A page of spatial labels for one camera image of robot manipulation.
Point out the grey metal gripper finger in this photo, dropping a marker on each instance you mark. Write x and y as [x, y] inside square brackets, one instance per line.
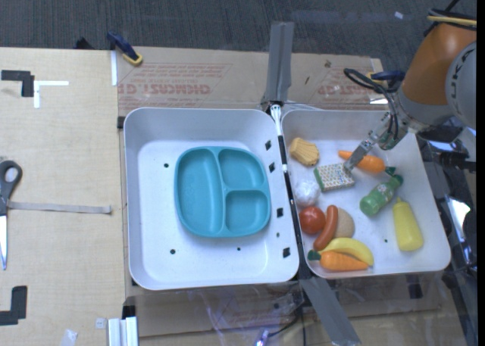
[357, 156]

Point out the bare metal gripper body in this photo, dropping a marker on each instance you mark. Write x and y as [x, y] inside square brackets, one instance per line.
[387, 133]

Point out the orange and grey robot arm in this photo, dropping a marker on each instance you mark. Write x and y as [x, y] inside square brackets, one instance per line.
[428, 72]

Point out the orange carrot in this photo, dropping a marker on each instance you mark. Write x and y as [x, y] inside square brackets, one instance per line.
[370, 163]
[341, 262]

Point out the green and white patterned carton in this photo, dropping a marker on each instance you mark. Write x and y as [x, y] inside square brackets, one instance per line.
[333, 178]

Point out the green bottle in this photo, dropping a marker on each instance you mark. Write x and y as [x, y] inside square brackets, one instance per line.
[377, 197]

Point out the yellow ridged biscuit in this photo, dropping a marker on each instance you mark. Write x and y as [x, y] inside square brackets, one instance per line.
[304, 151]

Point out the white garlic bulb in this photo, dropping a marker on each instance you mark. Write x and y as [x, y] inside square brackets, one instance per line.
[307, 193]

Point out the tan round bread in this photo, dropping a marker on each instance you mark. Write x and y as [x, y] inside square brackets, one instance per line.
[345, 223]

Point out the red sausage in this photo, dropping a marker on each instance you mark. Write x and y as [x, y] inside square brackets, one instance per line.
[329, 225]

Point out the white plastic tray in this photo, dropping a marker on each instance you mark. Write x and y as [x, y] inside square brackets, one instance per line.
[424, 200]
[159, 261]

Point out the red tomato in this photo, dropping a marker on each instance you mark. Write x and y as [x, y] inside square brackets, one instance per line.
[311, 220]

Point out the yellow squeeze bottle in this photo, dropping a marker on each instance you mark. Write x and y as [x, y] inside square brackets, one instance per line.
[407, 227]

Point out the yellow banana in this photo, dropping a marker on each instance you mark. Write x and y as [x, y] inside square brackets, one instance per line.
[352, 248]

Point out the blue divided plate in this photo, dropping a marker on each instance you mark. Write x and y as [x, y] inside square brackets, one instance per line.
[197, 189]

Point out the brown cardboard board, red print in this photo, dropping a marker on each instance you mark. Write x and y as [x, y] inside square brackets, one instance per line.
[197, 79]

